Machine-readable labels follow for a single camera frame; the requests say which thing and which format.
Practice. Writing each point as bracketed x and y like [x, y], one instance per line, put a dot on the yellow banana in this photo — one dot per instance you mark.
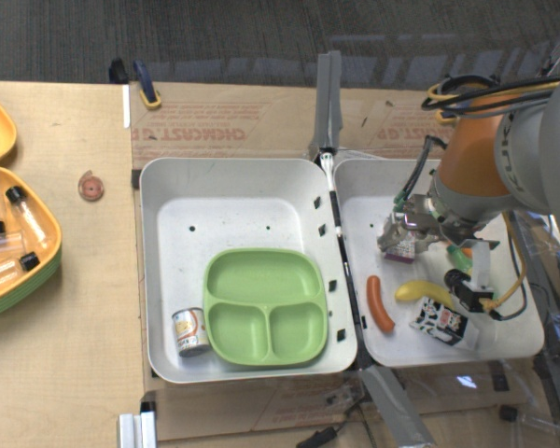
[420, 289]

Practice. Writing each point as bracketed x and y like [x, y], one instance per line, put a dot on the pink round disc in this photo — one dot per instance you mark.
[91, 186]

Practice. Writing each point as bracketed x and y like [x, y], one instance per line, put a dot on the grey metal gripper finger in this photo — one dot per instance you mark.
[389, 236]
[424, 241]

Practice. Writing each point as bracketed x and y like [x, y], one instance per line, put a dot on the brown cardboard board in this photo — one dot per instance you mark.
[224, 129]

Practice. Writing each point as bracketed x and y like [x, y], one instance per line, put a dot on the orange sausage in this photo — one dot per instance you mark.
[378, 303]

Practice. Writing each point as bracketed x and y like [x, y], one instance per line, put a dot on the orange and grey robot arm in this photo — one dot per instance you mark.
[476, 157]

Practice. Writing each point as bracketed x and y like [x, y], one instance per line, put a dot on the purple and white carton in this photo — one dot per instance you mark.
[401, 252]

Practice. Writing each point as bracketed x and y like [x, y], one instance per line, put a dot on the white and orange can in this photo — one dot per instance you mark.
[191, 331]

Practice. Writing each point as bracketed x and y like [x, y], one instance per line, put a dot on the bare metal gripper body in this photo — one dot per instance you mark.
[422, 213]

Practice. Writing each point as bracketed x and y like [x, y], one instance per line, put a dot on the black and white carton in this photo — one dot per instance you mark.
[441, 322]

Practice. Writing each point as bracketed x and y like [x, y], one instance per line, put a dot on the white plastic tray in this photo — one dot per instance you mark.
[242, 217]
[368, 194]

